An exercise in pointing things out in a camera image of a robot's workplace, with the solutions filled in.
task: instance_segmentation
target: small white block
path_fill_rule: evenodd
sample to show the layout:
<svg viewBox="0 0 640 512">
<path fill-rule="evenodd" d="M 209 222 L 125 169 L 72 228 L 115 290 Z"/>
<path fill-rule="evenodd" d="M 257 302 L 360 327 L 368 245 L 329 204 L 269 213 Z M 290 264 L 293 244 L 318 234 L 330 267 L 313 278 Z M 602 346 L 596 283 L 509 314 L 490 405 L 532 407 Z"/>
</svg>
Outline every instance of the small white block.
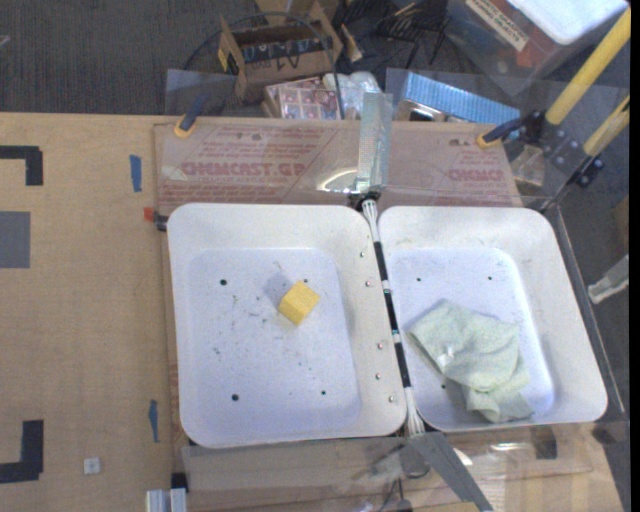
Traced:
<svg viewBox="0 0 640 512">
<path fill-rule="evenodd" d="M 84 459 L 84 474 L 95 475 L 100 473 L 100 459 L 98 457 L 94 459 Z"/>
</svg>

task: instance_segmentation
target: gray-green towel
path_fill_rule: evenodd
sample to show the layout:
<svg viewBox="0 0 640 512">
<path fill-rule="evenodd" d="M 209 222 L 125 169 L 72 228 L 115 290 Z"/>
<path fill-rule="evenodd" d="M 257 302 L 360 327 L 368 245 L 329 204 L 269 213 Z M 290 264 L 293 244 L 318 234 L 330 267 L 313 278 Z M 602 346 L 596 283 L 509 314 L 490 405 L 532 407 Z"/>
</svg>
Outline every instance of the gray-green towel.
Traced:
<svg viewBox="0 0 640 512">
<path fill-rule="evenodd" d="M 518 326 L 444 301 L 409 329 L 409 338 L 444 376 L 462 385 L 467 409 L 494 423 L 530 416 L 520 394 L 529 373 Z"/>
</svg>

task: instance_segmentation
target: plastic package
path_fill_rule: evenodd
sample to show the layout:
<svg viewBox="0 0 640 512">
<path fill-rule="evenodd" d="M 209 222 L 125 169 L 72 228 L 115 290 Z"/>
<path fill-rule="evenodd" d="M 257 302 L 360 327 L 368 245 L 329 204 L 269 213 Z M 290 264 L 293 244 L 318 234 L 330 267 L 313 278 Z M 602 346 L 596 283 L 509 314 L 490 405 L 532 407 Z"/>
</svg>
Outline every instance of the plastic package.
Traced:
<svg viewBox="0 0 640 512">
<path fill-rule="evenodd" d="M 326 74 L 322 81 L 327 89 L 336 89 L 336 81 L 332 73 Z M 345 119 L 361 118 L 365 93 L 382 92 L 376 78 L 369 71 L 356 71 L 350 75 L 338 74 L 338 84 Z"/>
</svg>

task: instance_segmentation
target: wooden surface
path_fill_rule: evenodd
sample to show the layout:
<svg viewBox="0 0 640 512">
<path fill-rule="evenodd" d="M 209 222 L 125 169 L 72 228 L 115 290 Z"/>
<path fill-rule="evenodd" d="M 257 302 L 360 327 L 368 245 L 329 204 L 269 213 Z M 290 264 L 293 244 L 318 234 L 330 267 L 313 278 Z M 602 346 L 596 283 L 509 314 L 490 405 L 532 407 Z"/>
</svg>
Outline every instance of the wooden surface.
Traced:
<svg viewBox="0 0 640 512">
<path fill-rule="evenodd" d="M 169 488 L 172 470 L 181 467 L 174 453 L 185 438 L 170 418 L 175 346 L 165 328 L 172 326 L 165 235 L 143 221 L 143 208 L 156 200 L 153 125 L 166 121 L 0 114 L 0 144 L 44 152 L 42 187 L 25 186 L 24 162 L 0 160 L 0 211 L 31 212 L 30 268 L 0 269 L 0 464 L 19 459 L 22 421 L 44 420 L 45 436 L 44 472 L 38 481 L 0 484 L 0 511 L 143 510 L 146 490 Z M 130 155 L 142 159 L 142 192 L 133 191 Z M 151 400 L 159 442 L 148 418 Z M 518 480 L 483 474 L 479 485 L 496 510 L 621 510 L 602 448 L 583 437 L 588 463 L 582 459 L 575 473 Z M 102 472 L 85 476 L 83 460 L 91 457 L 100 457 Z M 416 508 L 455 501 L 437 475 L 430 478 L 428 486 L 408 489 Z M 190 495 L 192 509 L 207 510 L 198 499 Z"/>
</svg>

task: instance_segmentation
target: yellow tube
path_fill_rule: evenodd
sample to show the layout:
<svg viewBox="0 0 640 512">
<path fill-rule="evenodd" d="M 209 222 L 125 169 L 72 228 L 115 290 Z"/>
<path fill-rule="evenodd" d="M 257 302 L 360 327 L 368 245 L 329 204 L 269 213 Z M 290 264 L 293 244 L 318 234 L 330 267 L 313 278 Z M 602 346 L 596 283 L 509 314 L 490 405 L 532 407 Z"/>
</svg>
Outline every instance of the yellow tube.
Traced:
<svg viewBox="0 0 640 512">
<path fill-rule="evenodd" d="M 600 125 L 600 127 L 593 132 L 589 140 L 584 143 L 584 152 L 596 157 L 604 148 L 606 148 L 618 134 L 624 130 L 629 124 L 629 118 L 631 117 L 631 108 L 628 107 L 631 96 L 627 96 L 626 99 L 618 105 L 607 120 Z"/>
<path fill-rule="evenodd" d="M 564 121 L 630 38 L 631 8 L 629 7 L 547 111 L 546 118 L 549 123 L 557 126 Z"/>
</svg>

